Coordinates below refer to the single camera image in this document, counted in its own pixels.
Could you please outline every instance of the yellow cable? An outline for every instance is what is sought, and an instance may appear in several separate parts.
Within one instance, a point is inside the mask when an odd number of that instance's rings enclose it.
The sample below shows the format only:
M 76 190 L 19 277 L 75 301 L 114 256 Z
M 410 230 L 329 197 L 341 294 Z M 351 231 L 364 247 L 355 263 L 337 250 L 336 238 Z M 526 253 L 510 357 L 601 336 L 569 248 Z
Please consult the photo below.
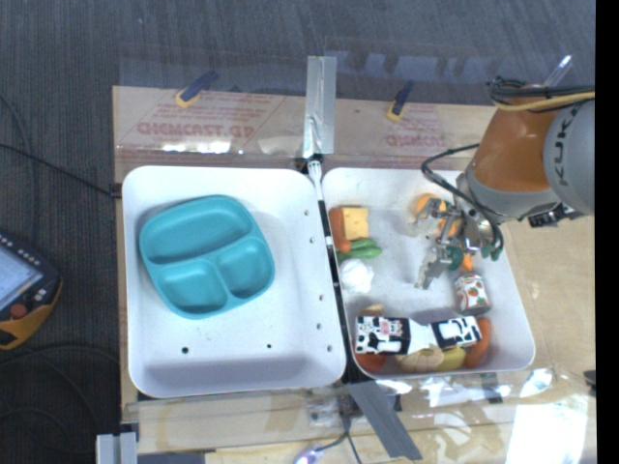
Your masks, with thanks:
M 547 100 L 531 101 L 524 104 L 504 104 L 495 101 L 494 104 L 501 110 L 507 110 L 511 112 L 519 112 L 522 110 L 533 110 L 535 108 L 544 108 L 549 106 L 556 106 L 562 103 L 580 102 L 582 100 L 593 100 L 596 97 L 596 92 L 590 93 L 578 93 L 576 95 L 567 95 L 563 97 L 555 97 Z

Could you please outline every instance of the yellow sponge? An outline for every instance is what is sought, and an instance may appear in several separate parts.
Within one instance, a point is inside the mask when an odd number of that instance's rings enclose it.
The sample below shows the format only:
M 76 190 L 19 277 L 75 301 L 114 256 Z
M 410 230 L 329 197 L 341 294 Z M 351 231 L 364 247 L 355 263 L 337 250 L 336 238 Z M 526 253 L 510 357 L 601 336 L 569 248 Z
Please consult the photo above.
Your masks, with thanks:
M 348 241 L 369 237 L 368 208 L 344 207 L 344 235 Z

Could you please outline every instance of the transparent plastic sheet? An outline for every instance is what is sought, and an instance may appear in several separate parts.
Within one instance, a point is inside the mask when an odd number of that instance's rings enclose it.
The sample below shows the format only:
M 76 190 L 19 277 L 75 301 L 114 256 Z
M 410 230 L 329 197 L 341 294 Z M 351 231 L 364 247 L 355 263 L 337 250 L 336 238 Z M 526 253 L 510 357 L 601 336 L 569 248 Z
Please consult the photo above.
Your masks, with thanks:
M 486 81 L 497 72 L 511 70 L 511 75 L 518 77 L 524 73 L 546 77 L 558 58 L 543 57 L 541 65 L 532 66 L 534 71 L 524 71 L 509 57 L 480 60 L 462 47 L 328 40 L 327 48 L 326 55 L 338 60 L 338 99 L 336 150 L 323 163 L 325 173 L 339 166 L 419 168 L 428 156 L 477 142 L 493 113 L 486 97 Z M 132 168 L 144 164 L 294 167 L 303 144 L 307 60 L 132 45 L 123 47 L 122 58 L 121 84 L 114 88 L 117 182 L 122 182 Z M 137 142 L 143 135 L 162 131 L 160 124 L 177 125 L 179 119 L 189 115 L 192 107 L 178 107 L 174 97 L 210 70 L 218 71 L 218 80 L 200 94 L 200 100 L 228 121 L 241 119 L 241 130 L 231 130 L 229 122 L 225 124 L 227 130 L 207 130 L 206 120 L 202 119 L 187 123 L 189 127 L 186 131 L 181 129 L 180 134 L 174 129 L 165 132 L 156 144 Z M 403 119 L 394 123 L 386 118 L 385 112 L 402 82 L 411 77 L 411 71 L 416 82 L 413 93 Z M 263 100 L 273 103 L 260 103 Z M 230 117 L 230 111 L 246 111 L 249 117 Z M 260 124 L 258 121 L 265 117 L 268 122 Z M 243 132 L 251 134 L 250 141 L 243 137 Z M 201 145 L 198 139 L 206 143 Z M 433 167 L 462 170 L 471 155 L 450 156 L 438 160 Z M 122 213 L 118 221 L 122 225 Z M 518 462 L 515 452 L 523 446 L 514 442 L 534 438 L 530 431 L 521 428 L 532 426 L 527 421 L 535 418 L 548 425 L 555 421 L 557 427 L 568 426 L 572 432 L 564 432 L 570 435 L 569 440 L 548 433 L 551 444 L 546 448 L 554 450 L 554 454 L 545 462 L 577 462 L 579 455 L 586 459 L 596 453 L 595 398 L 580 376 L 583 368 L 595 368 L 589 356 L 591 351 L 595 352 L 595 345 L 591 334 L 583 332 L 579 334 L 580 345 L 577 340 L 574 344 L 576 348 L 571 344 L 564 349 L 556 340 L 558 327 L 553 328 L 554 322 L 548 320 L 551 317 L 537 303 L 539 296 L 548 294 L 545 283 L 556 280 L 536 275 L 532 278 L 529 267 L 526 273 L 521 269 L 520 260 L 526 265 L 537 252 L 534 246 L 528 248 L 531 240 L 538 240 L 537 236 L 529 237 L 528 231 L 522 230 L 523 225 L 510 223 L 505 234 L 507 253 L 535 336 L 536 358 L 530 368 L 484 376 L 418 376 L 380 381 L 398 401 L 398 413 L 420 447 L 424 462 L 461 462 L 464 458 L 505 462 L 508 457 L 511 462 Z M 565 227 L 560 232 L 560 240 L 570 233 Z M 546 243 L 555 239 L 550 233 L 540 235 L 540 241 Z M 585 233 L 577 246 L 565 246 L 565 252 L 576 263 L 589 263 L 590 237 Z M 553 252 L 548 254 L 548 260 L 553 259 Z M 574 273 L 585 275 L 587 284 L 592 282 L 593 271 L 588 268 L 561 267 L 552 276 Z M 593 291 L 586 287 L 580 294 L 588 297 Z M 585 299 L 579 307 L 590 319 L 588 304 Z M 562 328 L 570 333 L 577 330 L 572 325 Z M 574 361 L 575 351 L 582 354 L 580 362 Z M 337 438 L 342 431 L 339 409 L 343 403 L 353 419 L 353 436 L 356 441 L 367 443 L 363 461 L 387 458 L 369 423 L 351 408 L 342 387 L 158 400 L 140 397 L 138 401 L 126 366 L 123 376 L 123 422 L 138 423 L 143 453 L 217 448 L 237 450 L 238 459 L 239 452 L 243 452 L 240 446 L 260 446 L 248 450 L 248 462 L 254 462 L 260 449 L 277 454 L 279 443 L 299 442 L 299 447 L 294 447 L 296 451 L 304 442 L 322 439 L 327 443 Z M 552 460 L 559 454 L 566 460 Z M 335 459 L 332 462 L 342 461 L 335 450 L 327 452 L 324 462 L 330 458 Z

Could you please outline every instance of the gray fabric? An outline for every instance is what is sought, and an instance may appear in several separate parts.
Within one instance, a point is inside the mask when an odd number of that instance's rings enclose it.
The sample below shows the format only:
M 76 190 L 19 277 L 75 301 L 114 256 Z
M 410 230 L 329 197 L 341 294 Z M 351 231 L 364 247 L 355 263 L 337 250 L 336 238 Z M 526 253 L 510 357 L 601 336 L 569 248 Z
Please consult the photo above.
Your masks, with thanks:
M 388 100 L 409 75 L 416 101 L 486 103 L 484 81 L 498 73 L 542 79 L 568 53 L 575 67 L 566 83 L 593 83 L 595 18 L 596 0 L 0 0 L 0 92 L 23 119 L 35 155 L 106 188 L 112 85 L 175 84 L 195 78 L 207 52 L 228 52 L 239 64 L 260 55 L 286 65 L 276 77 L 261 63 L 238 89 L 303 94 L 305 58 L 329 54 L 345 71 L 340 96 Z M 0 142 L 23 148 L 5 105 Z M 113 202 L 45 167 L 35 173 L 0 148 L 0 227 L 31 240 L 65 279 L 57 308 L 27 345 L 81 344 L 117 356 Z M 0 352 L 0 363 L 19 352 Z M 53 412 L 78 448 L 93 448 L 95 430 L 118 431 L 118 366 L 86 353 L 50 356 L 84 390 L 97 428 L 74 389 L 42 361 L 0 367 L 1 391 L 14 405 Z M 30 420 L 71 446 L 51 420 Z M 15 417 L 0 426 L 1 462 L 92 462 L 33 443 Z

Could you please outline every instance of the white tray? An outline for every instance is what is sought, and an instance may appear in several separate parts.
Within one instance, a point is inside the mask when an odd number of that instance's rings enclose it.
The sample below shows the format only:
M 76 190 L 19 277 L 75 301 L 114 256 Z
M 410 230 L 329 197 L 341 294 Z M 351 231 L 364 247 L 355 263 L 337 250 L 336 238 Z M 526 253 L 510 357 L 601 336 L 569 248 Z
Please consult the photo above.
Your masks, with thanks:
M 141 262 L 146 219 L 171 205 L 223 194 L 248 208 L 269 244 L 275 279 L 260 297 L 194 320 L 172 312 Z M 345 367 L 324 233 L 310 180 L 280 169 L 145 166 L 123 184 L 129 372 L 154 397 L 337 381 Z
M 459 172 L 437 173 L 453 184 Z M 366 261 L 374 271 L 370 291 L 364 295 L 343 291 L 351 332 L 354 332 L 354 319 L 362 309 L 377 303 L 384 305 L 386 316 L 410 317 L 422 324 L 459 315 L 453 286 L 457 273 L 436 278 L 428 290 L 415 287 L 431 242 L 405 233 L 408 207 L 414 198 L 431 192 L 452 201 L 447 191 L 429 182 L 420 170 L 337 168 L 325 175 L 323 192 L 328 209 L 347 205 L 368 208 L 370 236 L 383 248 L 381 255 Z M 474 270 L 486 285 L 491 310 L 485 316 L 491 321 L 492 336 L 486 360 L 475 369 L 463 368 L 457 373 L 527 367 L 533 361 L 535 343 L 506 253 L 501 253 L 496 262 L 475 257 Z M 366 374 L 391 379 L 415 376 L 402 372 L 393 358 L 381 371 Z

